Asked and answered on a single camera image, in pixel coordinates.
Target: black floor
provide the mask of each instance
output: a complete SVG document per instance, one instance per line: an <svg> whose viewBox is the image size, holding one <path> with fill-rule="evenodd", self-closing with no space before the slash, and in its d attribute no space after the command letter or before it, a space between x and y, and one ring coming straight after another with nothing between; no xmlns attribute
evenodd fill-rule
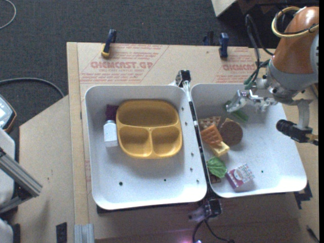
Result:
<svg viewBox="0 0 324 243"><path fill-rule="evenodd" d="M66 43L105 42L110 28L118 43L202 45L208 31L229 35L230 46L251 46L244 15L233 5L216 18L211 0L10 0L17 16L0 29L0 81L17 77L46 79L68 93ZM292 5L319 0L286 0ZM278 39L270 24L273 8L263 15L259 7L249 13L261 39L275 48ZM13 8L0 0L0 26ZM40 113L61 97L53 88L36 82L1 85L0 94L16 109L16 126Z"/></svg>

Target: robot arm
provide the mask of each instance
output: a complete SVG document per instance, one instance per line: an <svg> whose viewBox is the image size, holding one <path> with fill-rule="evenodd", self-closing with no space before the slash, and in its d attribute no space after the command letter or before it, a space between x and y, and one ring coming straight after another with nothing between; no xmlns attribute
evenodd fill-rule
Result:
<svg viewBox="0 0 324 243"><path fill-rule="evenodd" d="M276 22L287 11L297 11L284 33L276 28ZM273 33L280 37L274 55L267 61L266 74L249 80L248 91L237 91L228 112L236 111L247 103L262 111L277 102L297 105L299 123L280 120L277 129L298 142L318 145L318 136L312 134L309 122L309 100L293 100L299 92L318 82L319 7L299 9L285 8L272 21Z"/></svg>

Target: yellow divided plate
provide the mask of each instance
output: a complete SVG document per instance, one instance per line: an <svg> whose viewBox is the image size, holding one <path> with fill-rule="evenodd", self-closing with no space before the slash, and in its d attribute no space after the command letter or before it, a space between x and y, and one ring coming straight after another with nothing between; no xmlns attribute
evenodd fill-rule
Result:
<svg viewBox="0 0 324 243"><path fill-rule="evenodd" d="M117 110L116 125L120 147L131 157L171 157L182 147L178 112L166 101L125 101Z"/></svg>

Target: bottle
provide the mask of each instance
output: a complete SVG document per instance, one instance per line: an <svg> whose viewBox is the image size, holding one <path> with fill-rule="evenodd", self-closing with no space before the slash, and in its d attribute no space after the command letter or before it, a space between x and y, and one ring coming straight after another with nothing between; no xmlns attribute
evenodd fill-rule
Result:
<svg viewBox="0 0 324 243"><path fill-rule="evenodd" d="M118 146L117 126L114 120L107 120L103 126L103 135L106 148Z"/></svg>

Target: brown round cookie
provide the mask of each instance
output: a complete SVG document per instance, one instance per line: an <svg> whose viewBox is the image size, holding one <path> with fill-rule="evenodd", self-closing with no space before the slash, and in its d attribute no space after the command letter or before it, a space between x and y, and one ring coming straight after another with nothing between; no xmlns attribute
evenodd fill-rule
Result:
<svg viewBox="0 0 324 243"><path fill-rule="evenodd" d="M241 126L234 121L224 122L219 129L219 133L223 138L223 142L228 146L238 144L243 137Z"/></svg>

